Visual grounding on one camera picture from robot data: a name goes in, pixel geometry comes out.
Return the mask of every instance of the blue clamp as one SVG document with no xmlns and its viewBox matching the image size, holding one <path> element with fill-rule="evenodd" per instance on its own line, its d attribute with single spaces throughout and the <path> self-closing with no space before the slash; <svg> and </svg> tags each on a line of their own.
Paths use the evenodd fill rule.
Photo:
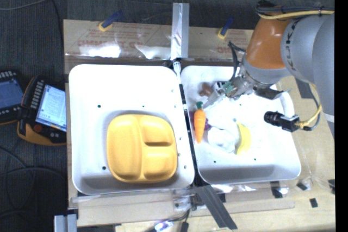
<svg viewBox="0 0 348 232">
<path fill-rule="evenodd" d="M 233 22 L 233 19 L 230 17 L 230 18 L 228 19 L 228 21 L 225 23 L 225 25 L 224 25 L 222 28 L 220 28 L 219 32 L 217 33 L 217 36 L 218 36 L 220 39 L 226 38 L 228 29 L 229 29 L 229 27 L 231 26 L 232 22 Z"/>
<path fill-rule="evenodd" d="M 103 21 L 99 24 L 99 30 L 102 32 L 105 32 L 106 30 L 111 28 L 111 26 L 113 25 L 113 22 L 119 20 L 121 18 L 121 16 L 122 16 L 121 11 L 112 14 L 105 21 Z"/>
</svg>

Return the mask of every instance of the orange carrot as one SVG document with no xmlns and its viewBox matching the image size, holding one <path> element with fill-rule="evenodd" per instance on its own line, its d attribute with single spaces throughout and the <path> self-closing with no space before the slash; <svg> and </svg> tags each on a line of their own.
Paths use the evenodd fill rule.
<svg viewBox="0 0 348 232">
<path fill-rule="evenodd" d="M 196 133 L 196 139 L 198 143 L 201 143 L 204 133 L 204 126 L 206 124 L 206 113 L 202 109 L 202 102 L 197 102 L 197 110 L 194 114 L 194 126 L 195 126 L 195 133 Z"/>
</svg>

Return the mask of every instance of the lit screen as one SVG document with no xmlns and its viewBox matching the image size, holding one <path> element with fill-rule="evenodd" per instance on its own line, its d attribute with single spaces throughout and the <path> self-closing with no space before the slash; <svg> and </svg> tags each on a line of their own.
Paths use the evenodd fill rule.
<svg viewBox="0 0 348 232">
<path fill-rule="evenodd" d="M 66 131 L 65 92 L 45 86 L 36 121 Z"/>
<path fill-rule="evenodd" d="M 8 108 L 22 102 L 23 91 L 17 80 L 12 79 L 0 83 L 0 108 Z"/>
</svg>

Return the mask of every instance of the multimeter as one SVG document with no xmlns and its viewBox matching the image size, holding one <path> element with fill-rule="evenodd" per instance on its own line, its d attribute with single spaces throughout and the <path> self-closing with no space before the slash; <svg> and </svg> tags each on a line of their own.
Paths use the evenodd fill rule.
<svg viewBox="0 0 348 232">
<path fill-rule="evenodd" d="M 30 81 L 21 102 L 17 134 L 35 144 L 66 144 L 64 86 L 44 76 L 36 76 Z"/>
<path fill-rule="evenodd" d="M 16 122 L 23 98 L 23 81 L 14 70 L 0 72 L 0 125 Z"/>
</svg>

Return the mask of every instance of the yellow plate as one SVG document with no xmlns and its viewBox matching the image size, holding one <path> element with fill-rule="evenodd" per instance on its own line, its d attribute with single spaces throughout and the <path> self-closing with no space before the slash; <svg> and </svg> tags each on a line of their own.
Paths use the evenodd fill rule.
<svg viewBox="0 0 348 232">
<path fill-rule="evenodd" d="M 111 173 L 120 181 L 157 183 L 168 180 L 177 168 L 173 129 L 157 116 L 117 116 L 108 127 L 107 158 Z"/>
</svg>

